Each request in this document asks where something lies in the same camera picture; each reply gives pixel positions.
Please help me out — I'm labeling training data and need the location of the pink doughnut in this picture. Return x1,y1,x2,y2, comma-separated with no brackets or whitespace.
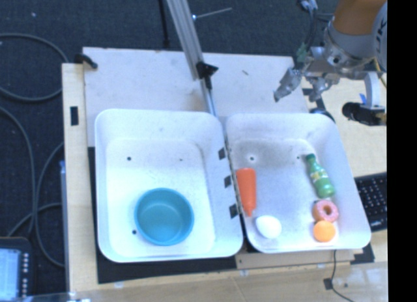
311,199,340,224

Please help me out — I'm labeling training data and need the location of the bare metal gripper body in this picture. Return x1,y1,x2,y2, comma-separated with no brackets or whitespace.
294,40,376,79

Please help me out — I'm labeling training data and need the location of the white plastic tray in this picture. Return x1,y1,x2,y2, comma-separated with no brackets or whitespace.
94,108,244,264
224,113,373,254

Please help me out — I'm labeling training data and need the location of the white egg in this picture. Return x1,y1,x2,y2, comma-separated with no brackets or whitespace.
255,215,283,240

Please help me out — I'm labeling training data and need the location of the blue bowl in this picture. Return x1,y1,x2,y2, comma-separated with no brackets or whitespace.
134,187,195,247

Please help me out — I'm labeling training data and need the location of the green bottle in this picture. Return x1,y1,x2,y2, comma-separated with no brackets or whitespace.
304,153,336,199

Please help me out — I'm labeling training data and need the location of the black keyboard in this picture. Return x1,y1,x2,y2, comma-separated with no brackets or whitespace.
354,172,388,233

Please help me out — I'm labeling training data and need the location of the black cylinder on white bracket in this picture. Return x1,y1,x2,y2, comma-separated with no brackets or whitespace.
341,71,387,126

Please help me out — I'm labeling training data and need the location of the orange carrot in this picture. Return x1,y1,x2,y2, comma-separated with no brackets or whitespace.
235,167,257,218

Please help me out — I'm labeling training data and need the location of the thin black and white rod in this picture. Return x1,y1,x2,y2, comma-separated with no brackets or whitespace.
202,77,249,221

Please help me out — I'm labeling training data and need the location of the pale wooden board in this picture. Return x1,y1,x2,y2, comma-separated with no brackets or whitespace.
61,62,388,295

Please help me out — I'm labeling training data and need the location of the orange ball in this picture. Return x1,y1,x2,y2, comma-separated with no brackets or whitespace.
312,219,337,243

